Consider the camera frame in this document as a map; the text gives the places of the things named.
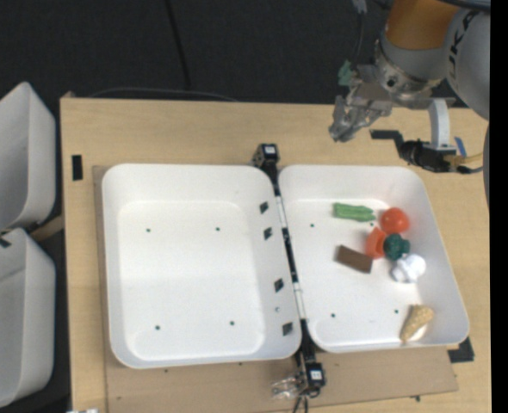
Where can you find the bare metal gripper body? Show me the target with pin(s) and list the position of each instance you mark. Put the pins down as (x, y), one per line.
(394, 83)

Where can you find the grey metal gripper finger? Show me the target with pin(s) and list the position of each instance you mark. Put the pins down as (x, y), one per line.
(340, 123)
(363, 121)

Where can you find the green toy bean pods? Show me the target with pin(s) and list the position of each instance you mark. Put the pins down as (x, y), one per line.
(352, 211)

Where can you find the green toy broccoli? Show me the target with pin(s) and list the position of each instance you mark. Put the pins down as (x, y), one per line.
(395, 247)

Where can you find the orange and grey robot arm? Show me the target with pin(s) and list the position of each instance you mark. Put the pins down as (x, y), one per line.
(422, 20)

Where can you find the white plastic tray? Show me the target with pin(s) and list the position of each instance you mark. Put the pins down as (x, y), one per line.
(357, 299)
(185, 273)

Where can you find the beige toy ice cream cone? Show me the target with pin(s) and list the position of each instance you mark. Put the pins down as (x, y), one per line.
(416, 322)

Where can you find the thin black and white rod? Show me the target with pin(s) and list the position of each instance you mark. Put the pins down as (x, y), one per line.
(289, 254)

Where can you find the black cylinder on white bracket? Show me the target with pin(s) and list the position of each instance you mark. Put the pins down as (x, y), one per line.
(428, 153)

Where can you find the white toy cauliflower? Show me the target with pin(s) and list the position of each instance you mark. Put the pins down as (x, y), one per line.
(409, 267)

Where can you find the brown chocolate bar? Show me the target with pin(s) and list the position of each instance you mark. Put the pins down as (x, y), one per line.
(354, 259)

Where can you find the red toy tomato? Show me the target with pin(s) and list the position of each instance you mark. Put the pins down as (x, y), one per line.
(394, 219)

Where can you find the orange toy pepper piece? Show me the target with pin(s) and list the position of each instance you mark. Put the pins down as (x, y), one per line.
(373, 243)

